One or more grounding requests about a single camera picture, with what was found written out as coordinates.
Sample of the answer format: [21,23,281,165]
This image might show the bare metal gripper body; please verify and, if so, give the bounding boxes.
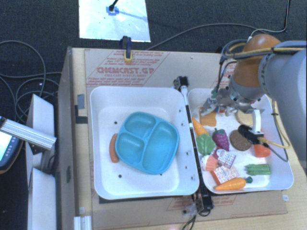
[214,87,243,113]

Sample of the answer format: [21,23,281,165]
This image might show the orange toy bread slice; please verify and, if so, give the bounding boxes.
[199,108,217,127]

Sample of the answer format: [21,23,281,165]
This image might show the small orange toy carrot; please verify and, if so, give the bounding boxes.
[191,116,210,137]

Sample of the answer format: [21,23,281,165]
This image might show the thin black and white rod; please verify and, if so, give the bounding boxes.
[181,86,206,197]

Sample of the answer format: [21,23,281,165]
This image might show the purple toy grapes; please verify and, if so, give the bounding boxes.
[212,128,230,152]

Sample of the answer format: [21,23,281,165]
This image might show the green toy lettuce leaf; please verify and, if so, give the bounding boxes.
[196,133,216,156]

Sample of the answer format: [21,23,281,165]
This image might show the brown round toy biscuit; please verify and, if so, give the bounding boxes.
[229,129,252,152]

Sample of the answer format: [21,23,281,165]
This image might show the small white printed carton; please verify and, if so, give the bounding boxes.
[216,148,236,169]

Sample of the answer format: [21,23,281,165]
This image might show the pink and white toy cup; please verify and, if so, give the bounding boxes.
[201,154,218,172]

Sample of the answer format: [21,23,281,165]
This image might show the orange-red toy pepper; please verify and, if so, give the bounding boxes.
[253,143,272,158]

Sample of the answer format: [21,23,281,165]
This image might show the brown cardboard board red print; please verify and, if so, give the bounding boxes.
[83,48,288,225]

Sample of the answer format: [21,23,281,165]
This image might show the blue divided plate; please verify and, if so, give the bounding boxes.
[115,111,180,175]

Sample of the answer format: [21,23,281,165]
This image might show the orange and white printed carton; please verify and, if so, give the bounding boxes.
[211,165,240,186]

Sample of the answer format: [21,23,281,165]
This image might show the green toy asparagus bundle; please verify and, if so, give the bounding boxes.
[244,163,271,176]

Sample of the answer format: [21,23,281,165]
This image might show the large orange toy carrot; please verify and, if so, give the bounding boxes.
[214,176,253,192]

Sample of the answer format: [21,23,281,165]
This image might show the white plastic tray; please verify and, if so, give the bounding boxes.
[90,85,201,200]
[187,88,295,195]

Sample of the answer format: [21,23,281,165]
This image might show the orange-red toy sausage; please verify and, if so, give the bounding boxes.
[109,133,119,163]

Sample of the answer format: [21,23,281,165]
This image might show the black block with thin wires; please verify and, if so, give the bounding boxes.
[173,76,190,90]
[193,192,214,213]

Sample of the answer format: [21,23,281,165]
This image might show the black cylinder on white bracket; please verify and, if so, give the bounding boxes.
[237,109,265,145]

